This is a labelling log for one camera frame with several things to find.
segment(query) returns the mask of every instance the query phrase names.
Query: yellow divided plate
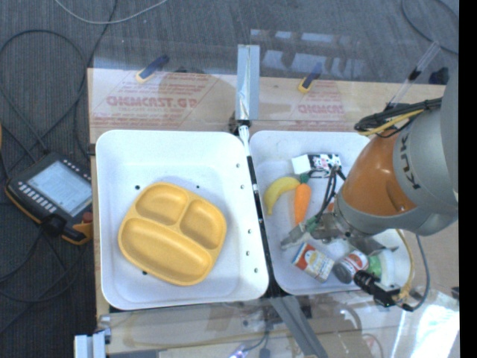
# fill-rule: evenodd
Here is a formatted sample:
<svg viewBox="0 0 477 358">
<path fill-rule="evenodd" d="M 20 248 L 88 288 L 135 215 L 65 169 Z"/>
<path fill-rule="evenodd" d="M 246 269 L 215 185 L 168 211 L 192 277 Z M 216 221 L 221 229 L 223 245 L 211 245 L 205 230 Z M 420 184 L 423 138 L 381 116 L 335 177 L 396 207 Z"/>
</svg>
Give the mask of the yellow divided plate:
<svg viewBox="0 0 477 358">
<path fill-rule="evenodd" d="M 206 199 L 171 183 L 146 187 L 119 229 L 123 255 L 141 270 L 181 286 L 208 275 L 224 244 L 227 223 Z"/>
</svg>

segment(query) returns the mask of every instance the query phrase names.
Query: toy banana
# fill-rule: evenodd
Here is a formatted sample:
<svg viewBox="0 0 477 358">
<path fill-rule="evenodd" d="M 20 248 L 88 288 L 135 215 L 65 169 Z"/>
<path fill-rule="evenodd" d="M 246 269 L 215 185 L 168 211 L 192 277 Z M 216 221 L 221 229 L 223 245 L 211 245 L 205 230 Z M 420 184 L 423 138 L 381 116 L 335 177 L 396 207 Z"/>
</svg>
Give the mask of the toy banana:
<svg viewBox="0 0 477 358">
<path fill-rule="evenodd" d="M 267 207 L 267 215 L 270 216 L 273 213 L 275 203 L 284 192 L 296 189 L 299 185 L 300 181 L 290 176 L 285 176 L 274 180 L 272 184 L 265 190 L 265 194 L 263 196 L 265 206 Z"/>
</svg>

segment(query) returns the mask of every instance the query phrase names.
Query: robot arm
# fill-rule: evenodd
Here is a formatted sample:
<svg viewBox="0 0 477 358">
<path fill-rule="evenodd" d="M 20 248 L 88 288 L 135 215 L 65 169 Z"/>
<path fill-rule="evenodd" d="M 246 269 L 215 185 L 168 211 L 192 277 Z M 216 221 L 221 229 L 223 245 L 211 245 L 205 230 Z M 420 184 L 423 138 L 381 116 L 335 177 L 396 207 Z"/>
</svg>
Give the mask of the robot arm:
<svg viewBox="0 0 477 358">
<path fill-rule="evenodd" d="M 458 72 L 441 106 L 390 137 L 374 137 L 336 196 L 332 216 L 348 236 L 388 228 L 431 235 L 458 219 Z"/>
</svg>

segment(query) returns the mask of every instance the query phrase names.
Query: orange carrot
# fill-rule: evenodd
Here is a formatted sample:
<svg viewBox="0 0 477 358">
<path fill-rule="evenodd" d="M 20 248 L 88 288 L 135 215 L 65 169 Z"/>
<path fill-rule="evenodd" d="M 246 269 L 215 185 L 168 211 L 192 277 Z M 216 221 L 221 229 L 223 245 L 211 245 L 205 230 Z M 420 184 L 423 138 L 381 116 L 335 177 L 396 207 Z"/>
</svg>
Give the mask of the orange carrot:
<svg viewBox="0 0 477 358">
<path fill-rule="evenodd" d="M 299 224 L 305 220 L 306 211 L 308 210 L 308 205 L 312 198 L 312 189 L 306 183 L 308 175 L 302 174 L 300 180 L 302 183 L 295 189 L 294 197 L 295 224 Z"/>
</svg>

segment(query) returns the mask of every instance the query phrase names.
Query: black wire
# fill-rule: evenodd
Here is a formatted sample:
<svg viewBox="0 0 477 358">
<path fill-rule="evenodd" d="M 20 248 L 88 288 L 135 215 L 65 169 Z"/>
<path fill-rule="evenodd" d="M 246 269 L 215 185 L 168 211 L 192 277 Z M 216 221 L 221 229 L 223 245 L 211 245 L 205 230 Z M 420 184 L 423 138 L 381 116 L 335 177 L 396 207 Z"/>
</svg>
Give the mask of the black wire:
<svg viewBox="0 0 477 358">
<path fill-rule="evenodd" d="M 22 259 L 21 263 L 18 264 L 17 267 L 15 267 L 11 271 L 9 271 L 7 274 L 3 274 L 0 277 L 0 283 L 2 283 L 3 281 L 6 281 L 9 278 L 11 278 L 16 272 L 18 272 L 18 270 L 20 270 L 26 264 L 27 261 L 29 261 L 29 259 L 31 258 L 31 256 L 33 256 L 33 254 L 35 252 L 35 249 L 38 245 L 38 241 L 40 240 L 40 237 L 42 236 L 42 233 L 43 233 L 42 227 L 38 227 L 38 234 L 35 237 L 35 240 L 31 243 L 30 248 L 28 249 L 28 251 L 25 254 L 25 257 Z"/>
<path fill-rule="evenodd" d="M 114 16 L 114 13 L 116 11 L 116 7 L 117 7 L 117 4 L 118 4 L 118 0 L 114 0 L 114 4 L 113 4 L 113 9 L 111 11 L 111 14 L 109 16 L 109 19 L 107 20 L 108 22 L 110 22 Z M 10 100 L 10 98 L 5 94 L 6 92 L 4 91 L 4 88 L 1 84 L 1 81 L 0 81 L 0 92 L 3 94 L 3 96 L 5 97 L 7 103 L 13 107 L 13 110 L 16 112 L 17 115 L 20 116 L 20 118 L 25 122 L 25 124 L 30 128 L 30 130 L 32 131 L 32 133 L 34 134 L 35 138 L 36 138 L 36 141 L 34 142 L 34 144 L 28 148 L 26 146 L 24 146 L 8 129 L 7 132 L 17 141 L 17 143 L 19 143 L 23 148 L 24 150 L 26 151 L 26 153 L 34 160 L 34 156 L 33 154 L 30 152 L 30 150 L 32 148 L 34 148 L 37 143 L 39 143 L 42 148 L 43 148 L 43 151 L 47 151 L 48 148 L 46 147 L 46 144 L 43 142 L 42 138 L 44 138 L 47 134 L 49 134 L 53 129 L 55 129 L 57 127 L 57 125 L 63 121 L 63 119 L 71 112 L 71 110 L 75 109 L 74 111 L 74 124 L 75 124 L 75 139 L 78 143 L 78 147 L 80 148 L 81 152 L 83 153 L 83 155 L 86 157 L 86 159 L 88 160 L 89 159 L 89 155 L 87 153 L 87 150 L 85 148 L 82 147 L 81 145 L 81 141 L 80 141 L 80 137 L 79 137 L 79 133 L 78 133 L 78 124 L 77 124 L 77 110 L 78 110 L 78 103 L 84 93 L 84 91 L 86 90 L 86 80 L 87 80 L 87 68 L 91 65 L 91 62 L 92 62 L 92 59 L 95 55 L 95 52 L 97 50 L 97 48 L 99 47 L 99 44 L 101 42 L 101 40 L 103 39 L 104 37 L 104 34 L 106 33 L 106 30 L 109 28 L 109 24 L 106 24 L 104 26 L 104 29 L 103 31 L 101 32 L 101 35 L 100 37 L 98 38 L 98 40 L 96 41 L 95 43 L 95 46 L 89 56 L 89 59 L 87 61 L 84 60 L 84 57 L 83 57 L 83 54 L 82 52 L 80 51 L 80 49 L 68 38 L 66 38 L 65 36 L 61 35 L 61 34 L 58 34 L 56 32 L 53 32 L 53 31 L 47 31 L 47 30 L 29 30 L 29 31 L 23 31 L 23 32 L 20 32 L 14 36 L 12 36 L 7 42 L 4 43 L 4 45 L 0 48 L 0 54 L 3 52 L 5 46 L 10 43 L 10 41 L 14 40 L 15 38 L 19 37 L 19 36 L 22 36 L 23 34 L 28 34 L 28 33 L 32 33 L 32 32 L 43 32 L 43 33 L 50 33 L 50 34 L 53 34 L 53 35 L 56 35 L 56 36 L 59 36 L 61 38 L 63 38 L 66 42 L 70 43 L 79 53 L 79 55 L 81 56 L 81 60 L 83 61 L 83 78 L 81 80 L 81 83 L 80 83 L 80 86 L 78 87 L 78 91 L 77 91 L 77 96 L 75 97 L 75 100 L 72 102 L 72 104 L 69 105 L 69 107 L 67 108 L 67 110 L 64 112 L 64 114 L 58 118 L 58 120 L 49 128 L 47 129 L 45 132 L 43 132 L 43 134 L 38 134 L 34 128 L 31 126 L 31 124 L 26 120 L 25 116 L 23 116 L 23 114 L 21 112 L 19 112 L 19 110 L 16 109 L 16 107 L 13 105 L 13 102 Z M 22 158 L 25 156 L 25 154 L 23 154 L 17 161 L 15 161 L 13 164 L 12 164 L 12 168 L 14 168 L 18 163 L 20 163 L 20 161 L 22 160 Z M 4 158 L 3 158 L 3 155 L 0 153 L 0 160 L 1 160 L 1 164 L 3 165 L 3 168 L 5 170 L 5 174 L 7 175 L 7 177 L 9 177 L 9 171 L 8 171 L 8 168 L 6 167 L 6 164 L 4 162 Z M 29 252 L 27 253 L 27 257 L 30 257 L 33 253 L 33 250 L 34 250 L 34 247 L 36 247 L 36 243 L 38 241 L 38 239 L 36 240 L 36 242 L 34 243 L 34 245 L 32 245 L 31 249 L 29 250 Z M 58 261 L 60 261 L 59 259 L 59 256 L 57 255 L 57 252 L 54 250 L 54 248 L 52 248 L 52 251 L 55 255 L 55 257 L 58 259 Z M 23 299 L 23 298 L 16 298 L 8 293 L 2 293 L 3 295 L 6 295 L 8 298 L 14 300 L 14 301 L 20 301 L 20 302 L 23 302 L 23 303 L 26 303 L 27 306 L 25 309 L 23 309 L 23 311 L 21 311 L 20 313 L 18 313 L 10 322 L 7 323 L 7 325 L 5 325 L 2 329 L 0 329 L 0 334 L 2 334 L 6 329 L 9 328 L 10 325 L 12 325 L 12 323 L 14 323 L 19 317 L 22 316 L 22 314 L 24 312 L 26 312 L 27 310 L 29 310 L 34 304 L 36 303 L 39 303 L 39 302 L 45 302 L 45 301 L 50 301 L 52 299 L 55 299 L 57 298 L 58 296 L 62 295 L 65 291 L 67 290 L 70 290 L 73 283 L 75 282 L 76 278 L 78 277 L 78 274 L 79 274 L 79 269 L 78 271 L 76 272 L 75 276 L 73 277 L 73 279 L 71 279 L 68 284 L 63 287 L 59 292 L 56 292 L 54 293 L 53 295 L 49 295 L 48 297 L 43 297 L 46 293 L 48 293 L 54 286 L 57 285 L 57 283 L 59 283 L 63 278 L 66 277 L 66 275 L 72 270 L 72 268 L 74 266 L 76 266 L 79 261 L 82 260 L 83 258 L 83 255 L 84 255 L 84 252 L 86 251 L 86 246 L 83 248 L 83 250 L 81 251 L 80 253 L 80 256 L 76 259 L 76 261 L 73 263 L 73 265 L 66 269 L 64 271 L 64 273 L 58 277 L 54 283 L 49 286 L 40 296 L 38 296 L 37 298 L 35 299 Z M 14 272 L 18 271 L 26 262 L 28 261 L 28 258 L 25 258 L 24 261 L 22 261 L 22 263 L 20 264 L 19 267 L 17 267 L 16 269 L 14 269 L 13 271 L 11 271 L 9 274 L 6 274 L 4 277 L 2 277 L 1 279 L 3 280 L 3 278 L 9 278 L 13 275 Z"/>
<path fill-rule="evenodd" d="M 338 170 L 341 170 L 340 166 L 333 166 L 328 177 L 328 183 L 326 184 L 325 195 L 323 203 L 318 213 L 315 214 L 315 222 L 318 223 L 321 219 L 321 216 L 325 212 L 326 208 L 331 203 L 332 199 L 335 197 L 336 192 L 336 177 L 338 175 Z"/>
<path fill-rule="evenodd" d="M 3 291 L 3 290 L 0 290 L 0 295 L 4 296 L 4 297 L 6 297 L 6 298 L 8 298 L 12 301 L 23 302 L 23 303 L 27 303 L 27 304 L 38 304 L 38 303 L 41 303 L 41 302 L 51 301 L 55 298 L 60 297 L 63 293 L 65 293 L 67 290 L 69 290 L 71 288 L 73 283 L 75 283 L 76 279 L 78 278 L 79 272 L 80 272 L 79 269 L 75 272 L 75 276 L 61 290 L 59 290 L 58 292 L 55 292 L 53 295 L 49 295 L 48 297 L 44 297 L 44 296 L 51 289 L 53 289 L 61 280 L 66 278 L 66 276 L 73 270 L 73 268 L 75 268 L 76 265 L 83 259 L 83 255 L 84 255 L 85 251 L 86 251 L 86 246 L 84 246 L 82 248 L 82 250 L 80 251 L 79 256 L 71 264 L 71 266 L 69 266 L 67 269 L 65 269 L 64 272 L 59 277 L 57 277 L 57 279 L 45 291 L 43 291 L 43 293 L 36 296 L 35 298 L 20 298 L 20 297 L 16 297 L 15 295 L 12 295 L 12 294 L 10 294 L 6 291 Z M 59 256 L 54 249 L 53 249 L 53 255 L 60 261 Z"/>
<path fill-rule="evenodd" d="M 432 110 L 440 107 L 442 98 L 428 99 L 415 104 L 398 104 L 391 109 L 383 110 L 360 119 L 354 126 L 356 131 L 367 131 L 377 128 L 395 116 L 401 116 L 416 110 Z"/>
<path fill-rule="evenodd" d="M 341 167 L 336 170 L 336 174 L 337 174 L 343 181 L 346 180 L 346 175 L 343 173 L 343 170 L 341 169 Z"/>
<path fill-rule="evenodd" d="M 58 254 L 57 250 L 51 244 L 51 241 L 45 235 L 43 235 L 43 239 L 48 243 L 48 245 L 49 245 L 51 251 L 53 252 L 54 256 L 56 257 L 58 263 L 63 268 L 63 271 L 66 271 L 65 264 L 61 260 L 60 255 Z M 75 279 L 72 280 L 72 282 L 75 282 L 77 280 L 78 275 L 79 275 L 79 269 L 78 269 L 78 273 L 77 273 Z M 66 289 L 69 291 L 69 297 L 71 299 L 71 313 L 70 314 L 72 315 L 72 318 L 73 318 L 73 324 L 76 325 L 76 323 L 77 323 L 76 321 L 77 321 L 78 317 L 77 317 L 77 314 L 76 314 L 76 303 L 75 303 L 75 296 L 74 296 L 74 293 L 73 293 L 73 290 L 72 290 L 72 282 L 71 282 L 71 285 L 68 285 L 66 287 Z"/>
<path fill-rule="evenodd" d="M 438 4 L 440 4 L 441 6 L 443 6 L 447 11 L 449 11 L 456 19 L 457 19 L 457 23 L 458 23 L 458 20 L 459 20 L 459 17 L 457 16 L 457 14 L 452 10 L 450 9 L 449 5 L 447 5 L 446 3 L 444 3 L 442 0 L 434 0 L 436 1 Z M 406 11 L 406 8 L 405 8 L 405 3 L 406 3 L 406 0 L 401 0 L 401 12 L 402 12 L 402 15 L 404 16 L 404 18 L 406 19 L 406 21 L 408 22 L 408 24 L 422 37 L 424 37 L 426 40 L 430 41 L 431 43 L 433 43 L 435 40 L 432 39 L 431 37 L 429 36 L 426 36 L 413 22 L 411 19 L 409 19 L 409 15 Z M 449 53 L 452 53 L 452 54 L 455 54 L 455 55 L 458 55 L 458 52 L 455 51 L 454 49 L 450 49 L 450 48 L 447 48 L 446 46 L 442 46 L 441 44 L 439 44 L 440 48 L 443 49 L 444 51 L 448 51 Z"/>
<path fill-rule="evenodd" d="M 401 126 L 400 128 L 397 128 L 396 130 L 392 131 L 391 133 L 386 133 L 386 135 L 382 135 L 380 133 L 376 133 L 376 135 L 379 137 L 379 138 L 391 138 L 393 135 L 396 135 L 397 133 L 403 131 L 405 128 L 407 128 L 413 121 L 414 121 L 414 118 L 410 118 L 403 126 Z"/>
<path fill-rule="evenodd" d="M 242 349 L 242 352 L 251 351 L 251 350 L 253 350 L 254 348 L 259 347 L 259 346 L 263 343 L 263 341 L 265 341 L 265 339 L 267 339 L 267 341 L 265 342 L 265 346 L 266 346 L 266 344 L 267 344 L 267 342 L 268 342 L 268 334 L 269 334 L 269 333 L 270 333 L 270 331 L 269 331 L 269 330 L 266 330 L 266 331 L 264 332 L 264 334 L 263 334 L 263 337 L 262 337 L 255 345 L 250 346 L 249 348 L 244 348 L 244 349 Z"/>
<path fill-rule="evenodd" d="M 116 8 L 117 8 L 117 4 L 118 4 L 118 0 L 114 0 L 114 3 L 113 3 L 113 9 L 111 11 L 111 14 L 109 16 L 109 19 L 107 20 L 108 22 L 111 21 L 111 19 L 113 18 L 114 16 L 114 13 L 116 12 Z M 95 46 L 93 47 L 93 50 L 88 58 L 88 60 L 85 60 L 84 57 L 83 57 L 83 54 L 81 52 L 81 50 L 70 40 L 68 39 L 67 37 L 63 36 L 62 34 L 58 34 L 56 32 L 53 32 L 53 31 L 48 31 L 48 30 L 41 30 L 41 29 L 33 29 L 33 30 L 28 30 L 28 31 L 23 31 L 23 32 L 19 32 L 15 35 L 13 35 L 10 39 L 7 40 L 7 42 L 4 43 L 4 45 L 0 48 L 0 54 L 4 51 L 4 48 L 6 47 L 6 45 L 13 41 L 15 38 L 19 37 L 19 36 L 22 36 L 23 34 L 28 34 L 28 33 L 31 33 L 31 32 L 43 32 L 43 33 L 49 33 L 49 34 L 53 34 L 53 35 L 56 35 L 58 37 L 61 37 L 63 38 L 66 42 L 70 43 L 70 45 L 72 45 L 75 50 L 77 50 L 77 52 L 81 55 L 81 59 L 83 61 L 83 77 L 81 79 L 81 82 L 80 82 L 80 86 L 78 87 L 78 91 L 77 91 L 77 95 L 75 97 L 75 100 L 68 106 L 67 110 L 63 113 L 63 115 L 57 119 L 57 121 L 49 128 L 47 129 L 46 131 L 44 131 L 42 134 L 38 134 L 31 126 L 31 124 L 28 123 L 28 121 L 26 121 L 26 118 L 14 107 L 13 103 L 11 102 L 11 100 L 5 95 L 5 91 L 4 91 L 4 88 L 3 86 L 1 85 L 1 81 L 0 81 L 0 92 L 2 92 L 2 94 L 4 95 L 4 97 L 7 99 L 7 102 L 9 103 L 9 105 L 11 107 L 13 107 L 14 111 L 22 118 L 22 120 L 24 120 L 25 124 L 27 124 L 27 126 L 32 130 L 32 132 L 35 134 L 35 138 L 36 138 L 36 141 L 34 142 L 34 144 L 29 148 L 30 150 L 36 146 L 36 144 L 39 142 L 40 145 L 42 145 L 42 147 L 44 148 L 44 150 L 47 150 L 48 148 L 46 147 L 45 143 L 43 142 L 42 138 L 44 138 L 47 134 L 49 134 L 51 131 L 53 131 L 57 126 L 58 124 L 63 121 L 66 116 L 73 110 L 73 109 L 77 109 L 78 108 L 78 104 L 83 96 L 83 93 L 84 91 L 86 90 L 86 80 L 87 80 L 87 68 L 91 65 L 91 62 L 92 62 L 92 59 L 95 55 L 95 52 L 97 50 L 97 48 L 99 47 L 99 44 L 101 42 L 101 40 L 103 39 L 104 37 L 104 34 L 106 33 L 106 30 L 109 28 L 109 24 L 106 24 L 103 28 L 103 31 L 101 32 L 101 35 L 99 36 L 98 40 L 96 41 L 95 43 Z M 84 157 L 88 160 L 89 159 L 89 155 L 87 153 L 87 150 L 85 147 L 83 147 L 81 145 L 81 141 L 80 141 L 80 137 L 79 137 L 79 134 L 78 134 L 78 127 L 77 127 L 77 110 L 74 111 L 74 122 L 75 122 L 75 139 L 77 141 L 77 144 L 78 144 L 78 147 L 80 148 L 80 151 L 82 152 L 82 154 L 84 155 Z M 12 163 L 12 169 L 23 159 L 25 155 L 23 154 L 17 161 L 15 161 L 14 163 Z"/>
<path fill-rule="evenodd" d="M 26 31 L 21 31 L 17 34 L 14 34 L 12 37 L 10 37 L 1 47 L 0 47 L 0 54 L 7 48 L 7 46 L 13 42 L 15 39 L 21 37 L 21 36 L 24 36 L 26 34 L 38 34 L 38 33 L 44 33 L 44 34 L 52 34 L 54 36 L 57 36 L 59 37 L 60 39 L 63 39 L 65 40 L 69 45 L 71 45 L 73 47 L 73 49 L 79 54 L 80 56 L 80 59 L 82 60 L 83 62 L 83 65 L 84 65 L 84 68 L 86 68 L 86 61 L 84 59 L 84 56 L 83 56 L 83 52 L 79 49 L 79 47 L 74 43 L 72 42 L 69 38 L 63 36 L 62 34 L 59 34 L 57 32 L 54 32 L 54 31 L 50 31 L 48 29 L 28 29 Z M 80 91 L 78 92 L 78 95 L 80 95 L 83 91 L 83 87 L 84 87 L 84 83 L 81 84 L 81 87 L 80 87 Z M 45 153 L 48 152 L 48 147 L 47 145 L 43 142 L 42 140 L 42 137 L 38 134 L 38 132 L 34 129 L 33 125 L 27 120 L 27 118 L 25 117 L 25 115 L 20 111 L 18 110 L 18 108 L 16 107 L 16 105 L 13 103 L 12 101 L 12 98 L 8 95 L 7 91 L 5 90 L 4 88 L 4 85 L 3 85 L 3 82 L 0 80 L 0 92 L 2 93 L 2 95 L 4 96 L 5 100 L 7 101 L 9 107 L 16 113 L 17 116 L 20 117 L 20 119 L 25 123 L 25 125 L 27 125 L 27 127 L 30 129 L 31 133 L 35 136 L 35 138 L 37 139 L 37 142 L 41 145 L 41 147 L 43 148 L 43 151 Z M 66 111 L 67 113 L 71 110 L 71 107 L 73 105 L 70 105 L 69 109 Z"/>
</svg>

